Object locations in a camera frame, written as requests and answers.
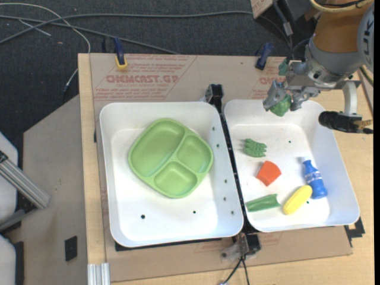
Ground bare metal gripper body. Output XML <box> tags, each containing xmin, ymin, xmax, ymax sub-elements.
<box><xmin>283</xmin><ymin>59</ymin><xmax>345</xmax><ymax>98</ymax></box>

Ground green broccoli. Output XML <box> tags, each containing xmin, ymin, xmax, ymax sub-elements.
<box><xmin>269</xmin><ymin>94</ymin><xmax>293</xmax><ymax>118</ymax></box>

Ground white plastic tray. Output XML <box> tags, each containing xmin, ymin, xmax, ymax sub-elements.
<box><xmin>99</xmin><ymin>101</ymin><xmax>245</xmax><ymax>248</ymax></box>
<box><xmin>223</xmin><ymin>99</ymin><xmax>361</xmax><ymax>233</ymax></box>

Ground green pea pods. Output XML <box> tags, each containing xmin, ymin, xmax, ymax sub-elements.
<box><xmin>242</xmin><ymin>138</ymin><xmax>268</xmax><ymax>158</ymax></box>

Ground orange wedge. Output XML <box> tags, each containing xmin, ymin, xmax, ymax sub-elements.
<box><xmin>256</xmin><ymin>160</ymin><xmax>282</xmax><ymax>187</ymax></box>

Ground blue bottle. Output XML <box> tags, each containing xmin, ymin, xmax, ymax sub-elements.
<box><xmin>301</xmin><ymin>159</ymin><xmax>328</xmax><ymax>200</ymax></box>

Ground yellow corn cob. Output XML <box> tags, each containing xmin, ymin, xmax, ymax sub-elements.
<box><xmin>282</xmin><ymin>185</ymin><xmax>314</xmax><ymax>216</ymax></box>

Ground brown cardboard board red print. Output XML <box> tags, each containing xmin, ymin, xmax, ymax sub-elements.
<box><xmin>88</xmin><ymin>53</ymin><xmax>354</xmax><ymax>283</ymax></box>

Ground green pepper piece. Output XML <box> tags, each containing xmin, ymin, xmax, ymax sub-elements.
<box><xmin>245</xmin><ymin>193</ymin><xmax>281</xmax><ymax>213</ymax></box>

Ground green divided plate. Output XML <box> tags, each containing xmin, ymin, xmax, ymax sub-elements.
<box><xmin>128</xmin><ymin>118</ymin><xmax>214</xmax><ymax>200</ymax></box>

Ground black cylinder on white bracket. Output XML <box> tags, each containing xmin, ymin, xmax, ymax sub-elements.
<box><xmin>318</xmin><ymin>80</ymin><xmax>363</xmax><ymax>134</ymax></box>

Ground black block with thin wires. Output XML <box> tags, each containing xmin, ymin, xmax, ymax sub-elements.
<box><xmin>203</xmin><ymin>83</ymin><xmax>224</xmax><ymax>105</ymax></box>
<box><xmin>220</xmin><ymin>233</ymin><xmax>262</xmax><ymax>262</ymax></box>

